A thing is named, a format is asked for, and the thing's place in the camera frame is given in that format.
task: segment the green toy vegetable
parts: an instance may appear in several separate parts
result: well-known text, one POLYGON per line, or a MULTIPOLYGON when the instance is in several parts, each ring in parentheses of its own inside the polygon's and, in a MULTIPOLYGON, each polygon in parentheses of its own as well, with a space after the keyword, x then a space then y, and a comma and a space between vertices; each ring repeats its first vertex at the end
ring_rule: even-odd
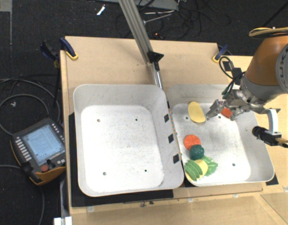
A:
POLYGON ((205 150, 201 145, 192 146, 190 149, 190 159, 198 160, 201 159, 205 154, 205 150))

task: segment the black bracket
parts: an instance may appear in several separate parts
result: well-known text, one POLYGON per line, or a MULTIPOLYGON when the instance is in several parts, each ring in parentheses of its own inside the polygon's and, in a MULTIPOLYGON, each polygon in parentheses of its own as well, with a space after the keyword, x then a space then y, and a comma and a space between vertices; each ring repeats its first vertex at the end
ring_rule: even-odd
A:
POLYGON ((149 62, 154 64, 156 71, 159 71, 159 61, 164 57, 163 54, 157 52, 148 52, 147 53, 149 62))

